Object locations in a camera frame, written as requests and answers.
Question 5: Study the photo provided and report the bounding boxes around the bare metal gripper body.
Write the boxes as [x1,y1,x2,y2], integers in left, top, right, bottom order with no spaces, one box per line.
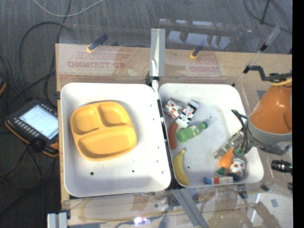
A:
[227,130,249,152]

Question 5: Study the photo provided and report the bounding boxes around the orange carrot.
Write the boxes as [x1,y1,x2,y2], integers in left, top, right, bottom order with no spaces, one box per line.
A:
[217,146,236,176]

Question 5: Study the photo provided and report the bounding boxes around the white can strawberry print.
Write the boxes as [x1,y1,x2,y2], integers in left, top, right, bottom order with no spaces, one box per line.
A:
[163,99,183,119]
[227,158,246,181]

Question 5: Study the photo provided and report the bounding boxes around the green plastic bottle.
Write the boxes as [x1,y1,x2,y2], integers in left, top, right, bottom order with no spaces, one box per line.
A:
[176,121,209,143]

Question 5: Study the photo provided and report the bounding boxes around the white plastic tray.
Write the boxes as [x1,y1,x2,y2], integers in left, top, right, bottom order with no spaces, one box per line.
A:
[60,82,172,198]
[158,83,265,189]

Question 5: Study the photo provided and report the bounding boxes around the yellow banana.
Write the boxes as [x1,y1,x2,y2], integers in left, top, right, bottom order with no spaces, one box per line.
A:
[172,149,190,186]

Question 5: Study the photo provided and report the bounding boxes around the orange-red toy sausage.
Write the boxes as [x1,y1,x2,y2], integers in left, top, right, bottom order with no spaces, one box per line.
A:
[168,122,179,150]

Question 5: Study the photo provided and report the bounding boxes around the white carton cow print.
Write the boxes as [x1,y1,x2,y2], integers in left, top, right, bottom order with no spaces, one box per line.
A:
[175,99,200,128]

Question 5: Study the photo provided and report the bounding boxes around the yellow divided plate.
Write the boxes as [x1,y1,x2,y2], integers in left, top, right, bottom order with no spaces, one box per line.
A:
[70,100,138,162]

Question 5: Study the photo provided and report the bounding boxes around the brown cardboard board red print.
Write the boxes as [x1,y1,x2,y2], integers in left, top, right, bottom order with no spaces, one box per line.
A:
[55,43,293,225]

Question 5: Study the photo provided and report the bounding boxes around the black cylinder on white bracket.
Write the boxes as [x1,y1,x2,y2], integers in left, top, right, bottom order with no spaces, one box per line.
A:
[271,144,293,176]

